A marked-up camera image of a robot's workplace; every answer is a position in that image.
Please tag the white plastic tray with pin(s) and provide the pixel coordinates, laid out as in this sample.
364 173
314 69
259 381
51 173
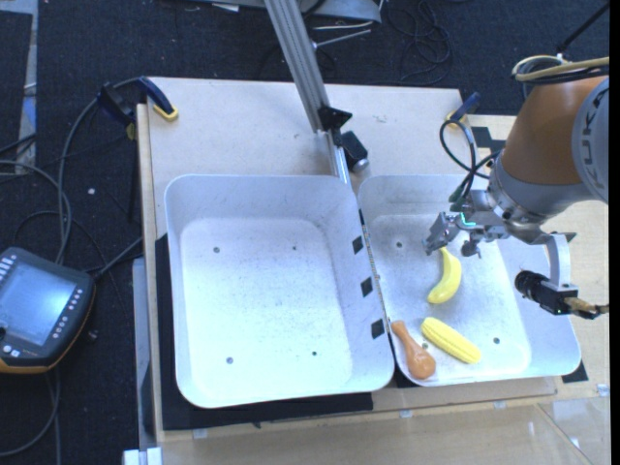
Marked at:
484 303
261 298

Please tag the orange chicken drumstick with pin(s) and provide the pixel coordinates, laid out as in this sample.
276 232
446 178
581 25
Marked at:
416 356

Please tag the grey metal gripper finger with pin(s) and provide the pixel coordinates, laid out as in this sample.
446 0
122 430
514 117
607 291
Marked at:
442 230
472 247

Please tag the black cylinder on white bracket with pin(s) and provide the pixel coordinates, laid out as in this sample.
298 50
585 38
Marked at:
545 288

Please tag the yellow banana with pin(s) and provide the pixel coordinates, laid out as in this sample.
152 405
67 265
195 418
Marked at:
449 279

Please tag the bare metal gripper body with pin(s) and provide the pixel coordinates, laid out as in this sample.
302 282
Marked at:
489 218

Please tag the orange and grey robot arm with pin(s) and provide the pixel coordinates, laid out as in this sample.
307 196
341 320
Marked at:
547 138

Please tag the pale wood board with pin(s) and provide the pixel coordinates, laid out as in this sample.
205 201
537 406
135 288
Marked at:
242 133

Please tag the yellow corn cob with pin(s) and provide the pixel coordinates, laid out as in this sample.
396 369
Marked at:
450 341

